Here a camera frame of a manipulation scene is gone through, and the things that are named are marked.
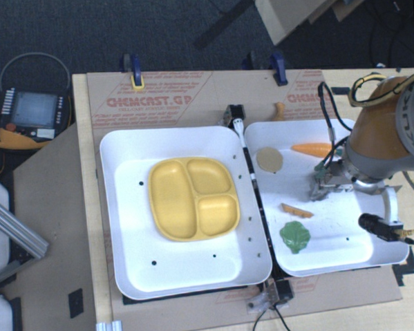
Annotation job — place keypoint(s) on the tan toy food piece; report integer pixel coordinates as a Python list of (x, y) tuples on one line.
[(279, 112)]

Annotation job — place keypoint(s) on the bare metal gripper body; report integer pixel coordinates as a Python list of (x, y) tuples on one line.
[(337, 178)]

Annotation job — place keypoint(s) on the brown cardboard board, red print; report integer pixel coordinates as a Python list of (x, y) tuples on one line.
[(176, 100)]

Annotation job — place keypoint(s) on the orange carrot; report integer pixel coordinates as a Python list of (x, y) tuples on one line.
[(311, 149)]

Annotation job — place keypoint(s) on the thin black and white rod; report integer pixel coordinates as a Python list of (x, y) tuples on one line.
[(253, 179)]

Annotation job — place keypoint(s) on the black cylinder on white bracket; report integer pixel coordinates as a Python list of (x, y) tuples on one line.
[(378, 224)]

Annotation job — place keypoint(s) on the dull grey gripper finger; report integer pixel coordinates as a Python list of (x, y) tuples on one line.
[(325, 192), (315, 194)]

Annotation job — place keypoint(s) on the yellow divided plate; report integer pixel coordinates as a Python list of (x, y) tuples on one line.
[(181, 200)]

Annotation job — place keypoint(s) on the green broccoli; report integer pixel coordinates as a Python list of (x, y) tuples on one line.
[(294, 236)]

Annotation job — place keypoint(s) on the white plastic tray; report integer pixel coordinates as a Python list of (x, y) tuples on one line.
[(335, 230), (134, 234)]

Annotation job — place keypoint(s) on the beige round biscuit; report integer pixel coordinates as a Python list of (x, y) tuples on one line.
[(269, 159)]

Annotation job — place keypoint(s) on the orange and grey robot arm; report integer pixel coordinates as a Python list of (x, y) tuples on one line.
[(378, 135)]

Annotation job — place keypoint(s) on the orange pizza slice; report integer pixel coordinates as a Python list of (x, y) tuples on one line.
[(295, 211)]

